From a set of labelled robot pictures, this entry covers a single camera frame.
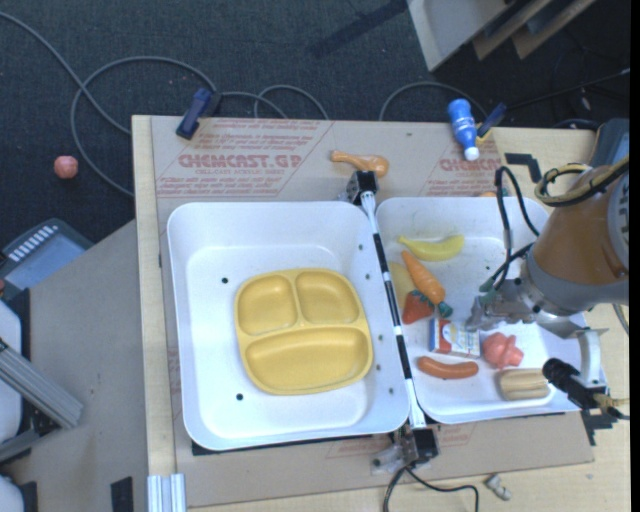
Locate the small white and red carton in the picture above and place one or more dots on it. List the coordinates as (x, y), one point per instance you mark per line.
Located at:
(452, 340)

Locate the pink ball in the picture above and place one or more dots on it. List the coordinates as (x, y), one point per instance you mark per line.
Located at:
(66, 166)

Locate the small white plastic piece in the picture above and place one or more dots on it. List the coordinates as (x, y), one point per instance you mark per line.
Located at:
(499, 487)

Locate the red strawberry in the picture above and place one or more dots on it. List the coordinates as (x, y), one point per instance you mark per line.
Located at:
(415, 310)

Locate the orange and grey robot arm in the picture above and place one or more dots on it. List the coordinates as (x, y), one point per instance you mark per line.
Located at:
(575, 240)

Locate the pink toy ice cream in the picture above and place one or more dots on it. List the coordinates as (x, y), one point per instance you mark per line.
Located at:
(500, 351)

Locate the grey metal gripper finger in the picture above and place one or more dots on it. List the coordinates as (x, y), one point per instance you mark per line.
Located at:
(476, 314)

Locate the orange carrot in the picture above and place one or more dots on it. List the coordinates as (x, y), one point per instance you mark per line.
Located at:
(425, 280)

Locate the brown cardboard board red print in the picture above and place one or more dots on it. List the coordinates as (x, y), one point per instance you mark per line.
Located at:
(300, 150)

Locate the tan hot dog bun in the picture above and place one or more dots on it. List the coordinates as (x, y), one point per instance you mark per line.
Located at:
(522, 385)

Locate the orange chicken drumstick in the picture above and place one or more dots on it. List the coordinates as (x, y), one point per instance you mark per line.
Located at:
(372, 163)

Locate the white plastic tray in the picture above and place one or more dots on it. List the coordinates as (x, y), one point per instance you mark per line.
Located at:
(210, 350)
(470, 400)

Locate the yellow divided plate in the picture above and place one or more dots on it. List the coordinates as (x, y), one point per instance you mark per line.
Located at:
(305, 350)

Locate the blue and white bottle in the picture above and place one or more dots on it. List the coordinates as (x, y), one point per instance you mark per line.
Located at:
(462, 125)

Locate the yellow banana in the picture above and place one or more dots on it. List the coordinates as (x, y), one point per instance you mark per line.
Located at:
(435, 248)

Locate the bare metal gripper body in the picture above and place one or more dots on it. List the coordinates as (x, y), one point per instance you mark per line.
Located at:
(515, 302)

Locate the black cylinder on white bracket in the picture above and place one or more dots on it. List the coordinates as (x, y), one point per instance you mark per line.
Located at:
(567, 376)

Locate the thin black and white rod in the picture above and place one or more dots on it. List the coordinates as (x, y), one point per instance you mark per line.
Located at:
(395, 320)

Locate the orange sausage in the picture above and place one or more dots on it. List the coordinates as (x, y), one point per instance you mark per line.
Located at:
(447, 369)

